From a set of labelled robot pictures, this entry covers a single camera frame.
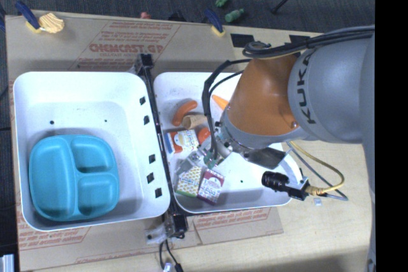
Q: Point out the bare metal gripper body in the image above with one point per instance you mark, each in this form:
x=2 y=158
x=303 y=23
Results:
x=261 y=156

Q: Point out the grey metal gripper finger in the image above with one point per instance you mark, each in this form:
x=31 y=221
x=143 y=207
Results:
x=196 y=158
x=185 y=167

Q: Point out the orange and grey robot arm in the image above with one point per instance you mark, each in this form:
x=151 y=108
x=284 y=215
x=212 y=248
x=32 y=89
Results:
x=331 y=89

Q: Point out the yellow patterned carton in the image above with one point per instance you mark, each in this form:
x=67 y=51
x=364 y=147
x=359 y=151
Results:
x=189 y=181

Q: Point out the white and orange carton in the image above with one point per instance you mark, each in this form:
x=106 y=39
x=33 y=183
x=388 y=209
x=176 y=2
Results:
x=183 y=140

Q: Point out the orange round toy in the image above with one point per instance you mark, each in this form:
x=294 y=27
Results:
x=202 y=134

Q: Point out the purple and white carton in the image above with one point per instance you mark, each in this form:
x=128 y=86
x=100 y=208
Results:
x=210 y=186

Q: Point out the tan waffle cone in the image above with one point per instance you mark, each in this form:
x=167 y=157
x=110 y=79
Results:
x=193 y=121

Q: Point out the white plastic tray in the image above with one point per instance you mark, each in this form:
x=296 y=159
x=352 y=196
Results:
x=83 y=89
x=248 y=194

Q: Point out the thin black and white rod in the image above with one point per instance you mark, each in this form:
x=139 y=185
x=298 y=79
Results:
x=157 y=133

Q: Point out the orange sausage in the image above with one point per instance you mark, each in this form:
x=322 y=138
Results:
x=184 y=112

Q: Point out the orange carrot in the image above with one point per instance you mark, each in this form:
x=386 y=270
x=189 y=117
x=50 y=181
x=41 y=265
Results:
x=220 y=102

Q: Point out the blue divided plate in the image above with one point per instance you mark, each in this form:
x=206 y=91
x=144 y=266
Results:
x=73 y=178

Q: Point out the green toy bottle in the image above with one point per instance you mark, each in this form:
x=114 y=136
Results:
x=234 y=15

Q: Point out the pink toy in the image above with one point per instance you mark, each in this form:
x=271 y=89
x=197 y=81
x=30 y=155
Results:
x=145 y=15

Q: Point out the brown cardboard board red print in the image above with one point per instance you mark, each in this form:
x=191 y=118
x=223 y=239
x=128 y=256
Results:
x=95 y=41

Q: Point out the green toy vegetable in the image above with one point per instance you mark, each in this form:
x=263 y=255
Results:
x=222 y=0

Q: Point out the yellow ridged crisp toy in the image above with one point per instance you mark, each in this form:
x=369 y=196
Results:
x=51 y=23

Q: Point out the black cylinder on white bracket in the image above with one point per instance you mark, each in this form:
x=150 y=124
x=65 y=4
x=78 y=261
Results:
x=275 y=182

